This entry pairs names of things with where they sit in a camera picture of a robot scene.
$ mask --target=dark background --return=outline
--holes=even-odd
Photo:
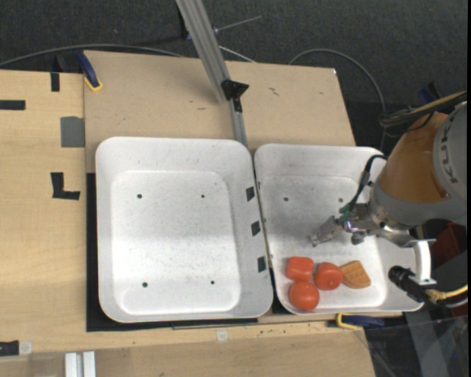
[[[418,91],[431,81],[445,95],[467,86],[468,0],[203,1],[218,28],[261,16],[222,30],[221,45],[277,64],[307,49],[334,49],[371,73],[389,111],[420,105]],[[150,43],[179,29],[174,0],[0,0],[0,62],[61,46]],[[155,47],[196,56],[186,41]],[[52,61],[50,55],[7,68],[45,71]],[[297,64],[337,69],[356,143],[378,147],[382,107],[368,77],[331,53]]]

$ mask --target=wooden table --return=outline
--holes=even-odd
[[[6,368],[14,375],[13,370],[21,373],[25,364],[29,370],[35,369],[35,362],[57,364],[56,353],[100,350],[98,371],[122,372],[123,364],[132,364],[134,374],[127,375],[142,375],[153,362],[157,375],[197,375],[188,370],[188,359],[200,374],[203,368],[213,368],[208,375],[284,375],[300,369],[312,374],[319,368],[330,368],[335,375],[374,375],[363,333],[329,328],[324,320],[331,317],[270,312],[256,325],[86,332],[86,171],[92,171],[92,154],[86,151],[92,152],[108,133],[232,137],[227,109],[214,101],[199,60],[118,53],[88,56],[105,85],[100,94],[89,92],[81,75],[60,74],[60,91],[53,92],[49,73],[0,70],[0,100],[26,101],[24,111],[0,111],[0,341],[18,339],[31,342],[33,348],[32,356],[0,360],[0,371]],[[251,85],[243,108],[252,150],[276,141],[354,145],[331,69],[235,62],[228,68],[234,79]],[[155,82],[151,101],[145,84],[129,87],[132,83],[117,82],[116,77],[130,69],[149,76],[150,84]],[[171,86],[168,77],[185,88]],[[112,100],[115,104],[108,107]],[[123,117],[112,113],[122,114],[123,101],[124,115],[129,116],[123,121],[127,127],[119,129]],[[140,115],[129,109],[136,102],[155,117],[152,131],[133,127],[140,122]],[[181,104],[188,109],[186,119],[178,108]],[[105,106],[108,126],[91,129],[100,115],[97,108]],[[60,119],[68,116],[86,117],[86,149],[61,146]],[[54,199],[51,172],[63,172],[64,188],[80,191],[79,200]],[[227,342],[217,342],[221,328],[228,334]],[[119,356],[124,363],[116,364]],[[224,366],[216,373],[219,362]]]

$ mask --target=red tomato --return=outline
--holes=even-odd
[[[319,303],[319,291],[312,282],[299,280],[294,282],[289,291],[290,302],[300,310],[312,310]]]
[[[342,283],[344,273],[331,262],[321,262],[317,267],[314,283],[322,291],[333,291]]]
[[[304,280],[309,282],[312,279],[314,261],[307,257],[290,257],[286,266],[286,276],[291,280]]]

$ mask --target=empty white tray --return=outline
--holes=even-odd
[[[99,299],[119,322],[259,317],[272,303],[250,153],[113,137],[96,152]]]
[[[399,248],[375,236],[355,246],[347,232],[317,247],[309,239],[353,198],[361,172],[374,154],[380,152],[372,148],[311,145],[269,144],[257,150],[254,162],[258,193],[277,296],[292,313],[411,311],[422,307],[387,276],[393,265],[415,270],[414,250]],[[384,165],[382,160],[374,161],[372,180]],[[367,202],[369,190],[364,189],[360,203]],[[293,281],[285,274],[287,261],[293,256],[312,258],[316,265],[321,262],[343,265],[360,260],[371,278],[371,286],[351,289],[342,284],[333,291],[320,291],[314,310],[296,309],[288,298]]]

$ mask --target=red object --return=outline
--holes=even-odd
[[[340,267],[331,262],[322,262],[317,267],[314,283],[322,291],[333,291],[340,286],[343,278],[344,273]]]
[[[290,302],[300,310],[312,310],[319,303],[319,291],[312,282],[299,280],[290,287]]]
[[[286,277],[291,280],[304,280],[309,282],[312,279],[314,261],[308,257],[291,257],[286,267]]]

